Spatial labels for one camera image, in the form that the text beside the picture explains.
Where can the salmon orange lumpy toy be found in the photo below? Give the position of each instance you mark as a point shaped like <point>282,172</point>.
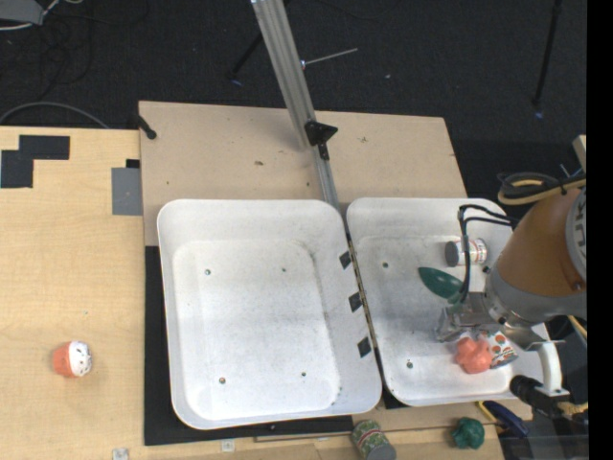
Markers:
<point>473,355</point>

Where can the white can with red print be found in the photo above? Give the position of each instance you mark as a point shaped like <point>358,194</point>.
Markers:
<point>474,251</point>

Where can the white plastic tray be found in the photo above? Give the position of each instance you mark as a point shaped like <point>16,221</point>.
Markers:
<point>407,324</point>
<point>258,314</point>

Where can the dark green pointed toy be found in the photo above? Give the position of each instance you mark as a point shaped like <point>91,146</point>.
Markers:
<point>438,280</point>

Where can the green patterned can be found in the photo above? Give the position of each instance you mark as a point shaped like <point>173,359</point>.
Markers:
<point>371,441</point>

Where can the orange and white round toy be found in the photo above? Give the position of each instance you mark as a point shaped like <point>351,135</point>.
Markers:
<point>72,359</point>

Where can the black cylinder on white bracket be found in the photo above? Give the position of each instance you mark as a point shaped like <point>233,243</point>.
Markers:
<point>551,360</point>

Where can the green broccoli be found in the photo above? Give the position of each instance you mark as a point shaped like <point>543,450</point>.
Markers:
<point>468,432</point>

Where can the white can with strawberry print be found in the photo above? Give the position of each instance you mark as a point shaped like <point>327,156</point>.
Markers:
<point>504,350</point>

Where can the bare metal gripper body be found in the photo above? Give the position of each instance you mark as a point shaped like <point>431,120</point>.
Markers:
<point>471,316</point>

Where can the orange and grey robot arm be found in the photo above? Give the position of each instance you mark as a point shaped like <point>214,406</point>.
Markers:
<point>536,252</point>

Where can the pale wood board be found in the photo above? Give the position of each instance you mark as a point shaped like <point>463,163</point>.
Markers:
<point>239,161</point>

